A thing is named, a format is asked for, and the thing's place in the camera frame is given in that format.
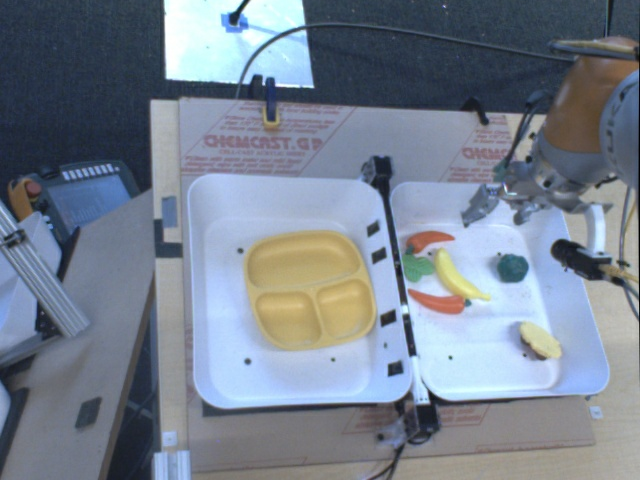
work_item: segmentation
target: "orange object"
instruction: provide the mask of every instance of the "orange object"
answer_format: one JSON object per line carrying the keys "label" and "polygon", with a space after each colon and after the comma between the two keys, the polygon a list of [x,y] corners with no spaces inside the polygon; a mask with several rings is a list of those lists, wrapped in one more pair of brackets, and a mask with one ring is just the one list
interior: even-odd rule
{"label": "orange object", "polygon": [[436,295],[429,295],[428,293],[422,293],[418,290],[407,290],[413,300],[422,306],[433,309],[438,313],[446,313],[448,315],[457,315],[464,310],[465,302],[464,298],[460,295],[449,295],[446,297],[438,297]]}
{"label": "orange object", "polygon": [[414,254],[422,251],[429,244],[436,242],[450,242],[451,240],[455,240],[455,238],[448,233],[443,233],[441,231],[423,231],[422,233],[417,233],[411,236],[407,240],[407,249],[410,249],[411,254]]}

